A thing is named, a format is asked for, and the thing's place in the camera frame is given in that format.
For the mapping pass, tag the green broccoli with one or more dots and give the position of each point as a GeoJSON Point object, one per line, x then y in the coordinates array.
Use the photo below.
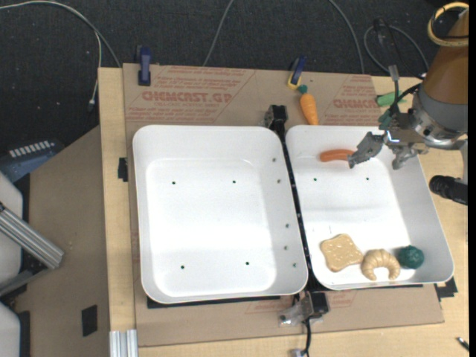
{"type": "Point", "coordinates": [411, 257]}

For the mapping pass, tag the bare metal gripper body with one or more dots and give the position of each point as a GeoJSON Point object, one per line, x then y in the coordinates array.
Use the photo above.
{"type": "Point", "coordinates": [413, 134]}

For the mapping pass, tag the tan bread slice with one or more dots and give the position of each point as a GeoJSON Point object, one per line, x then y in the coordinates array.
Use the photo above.
{"type": "Point", "coordinates": [340, 253]}

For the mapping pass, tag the tan croissant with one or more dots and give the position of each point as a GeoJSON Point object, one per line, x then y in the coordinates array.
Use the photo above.
{"type": "Point", "coordinates": [381, 263]}

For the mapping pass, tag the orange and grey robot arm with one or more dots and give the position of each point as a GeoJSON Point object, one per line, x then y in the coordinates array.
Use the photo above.
{"type": "Point", "coordinates": [446, 73]}

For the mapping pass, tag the orange carrot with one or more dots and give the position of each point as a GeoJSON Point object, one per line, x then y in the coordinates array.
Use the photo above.
{"type": "Point", "coordinates": [309, 107]}

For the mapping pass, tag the orange sausage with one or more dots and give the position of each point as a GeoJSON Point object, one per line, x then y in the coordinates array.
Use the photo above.
{"type": "Point", "coordinates": [334, 155]}

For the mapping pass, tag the brown cardboard board red print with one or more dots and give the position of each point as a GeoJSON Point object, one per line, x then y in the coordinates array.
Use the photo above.
{"type": "Point", "coordinates": [208, 95]}

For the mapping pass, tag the white plastic tray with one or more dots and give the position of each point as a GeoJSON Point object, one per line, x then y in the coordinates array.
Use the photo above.
{"type": "Point", "coordinates": [357, 206]}
{"type": "Point", "coordinates": [212, 218]}

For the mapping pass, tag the black cylinder on white bracket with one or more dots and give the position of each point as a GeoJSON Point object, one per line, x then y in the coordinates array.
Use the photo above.
{"type": "Point", "coordinates": [448, 189]}

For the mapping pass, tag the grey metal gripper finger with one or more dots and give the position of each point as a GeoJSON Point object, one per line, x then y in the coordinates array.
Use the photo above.
{"type": "Point", "coordinates": [366, 149]}
{"type": "Point", "coordinates": [401, 158]}

